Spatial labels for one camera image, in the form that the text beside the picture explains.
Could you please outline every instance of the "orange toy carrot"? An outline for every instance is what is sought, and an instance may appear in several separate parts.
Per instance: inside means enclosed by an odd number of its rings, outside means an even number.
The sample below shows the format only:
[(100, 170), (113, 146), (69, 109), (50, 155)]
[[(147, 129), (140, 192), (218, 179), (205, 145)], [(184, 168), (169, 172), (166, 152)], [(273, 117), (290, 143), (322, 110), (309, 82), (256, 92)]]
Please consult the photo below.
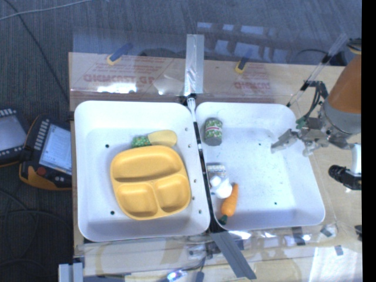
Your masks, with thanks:
[(233, 190), (231, 192), (231, 195), (224, 200), (221, 206), (221, 213), (223, 214), (223, 216), (219, 220), (221, 224), (225, 225), (227, 222), (227, 218), (234, 215), (238, 195), (239, 195), (239, 185), (235, 183), (233, 184)]

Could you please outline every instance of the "toy sink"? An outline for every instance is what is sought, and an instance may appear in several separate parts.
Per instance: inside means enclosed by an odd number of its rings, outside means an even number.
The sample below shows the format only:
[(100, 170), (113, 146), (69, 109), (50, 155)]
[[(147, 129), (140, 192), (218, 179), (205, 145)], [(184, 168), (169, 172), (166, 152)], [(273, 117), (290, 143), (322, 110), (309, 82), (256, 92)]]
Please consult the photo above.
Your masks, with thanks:
[[(236, 212), (223, 226), (226, 230), (312, 226), (323, 221), (324, 204), (310, 160), (302, 154), (303, 143), (270, 152), (280, 135), (295, 129), (296, 117), (289, 108), (201, 103), (196, 118), (202, 140), (210, 117), (223, 122), (222, 143), (209, 146), (203, 141), (204, 160), (223, 163), (230, 181), (239, 184)], [(177, 135), (173, 147), (132, 151), (135, 135), (165, 129)], [(75, 110), (75, 139), (78, 226), (84, 237), (113, 241), (192, 236), (207, 230), (212, 218), (187, 107), (86, 101)], [(222, 202), (211, 196), (215, 220), (221, 217)]]
[(136, 220), (175, 214), (190, 202), (183, 161), (167, 146), (138, 147), (119, 153), (111, 162), (110, 176), (120, 208)]

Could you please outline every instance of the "green can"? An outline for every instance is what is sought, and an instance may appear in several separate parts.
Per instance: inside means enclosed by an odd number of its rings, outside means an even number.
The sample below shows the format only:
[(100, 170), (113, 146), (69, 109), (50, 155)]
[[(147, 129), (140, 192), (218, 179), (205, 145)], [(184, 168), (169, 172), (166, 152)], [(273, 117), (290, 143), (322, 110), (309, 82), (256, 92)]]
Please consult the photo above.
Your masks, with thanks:
[(209, 118), (205, 121), (204, 142), (210, 146), (218, 146), (222, 143), (222, 121), (217, 118)]

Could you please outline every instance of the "gray metal strip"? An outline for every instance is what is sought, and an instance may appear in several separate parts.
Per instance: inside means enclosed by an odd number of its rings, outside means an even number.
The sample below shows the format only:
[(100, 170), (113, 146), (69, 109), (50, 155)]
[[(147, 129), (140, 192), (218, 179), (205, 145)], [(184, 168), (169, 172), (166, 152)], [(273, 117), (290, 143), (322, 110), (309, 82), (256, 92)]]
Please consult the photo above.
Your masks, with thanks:
[(237, 278), (256, 279), (255, 273), (229, 232), (212, 233), (210, 236), (221, 250)]
[(203, 93), (204, 36), (187, 35), (184, 95)]

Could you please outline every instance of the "yellow plate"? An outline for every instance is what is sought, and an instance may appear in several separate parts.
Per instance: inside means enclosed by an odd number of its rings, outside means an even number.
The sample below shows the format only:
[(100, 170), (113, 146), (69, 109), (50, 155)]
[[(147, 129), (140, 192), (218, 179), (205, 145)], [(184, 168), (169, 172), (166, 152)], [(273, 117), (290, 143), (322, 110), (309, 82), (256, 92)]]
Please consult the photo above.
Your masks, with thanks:
[(189, 179), (183, 161), (167, 146), (125, 150), (113, 158), (110, 174), (117, 203), (133, 219), (175, 214), (190, 202)]

